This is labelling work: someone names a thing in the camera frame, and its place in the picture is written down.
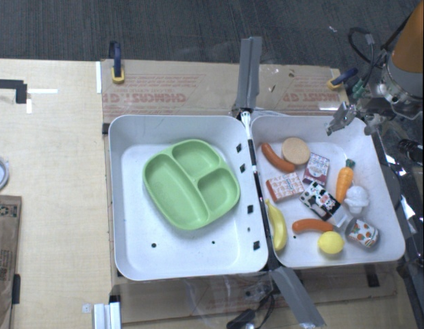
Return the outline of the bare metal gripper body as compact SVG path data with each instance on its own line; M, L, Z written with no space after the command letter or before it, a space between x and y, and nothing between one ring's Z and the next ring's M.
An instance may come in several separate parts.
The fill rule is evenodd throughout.
M413 120L423 111L423 85L402 86L392 80L382 80L370 86L356 86L355 100L361 113L397 115Z

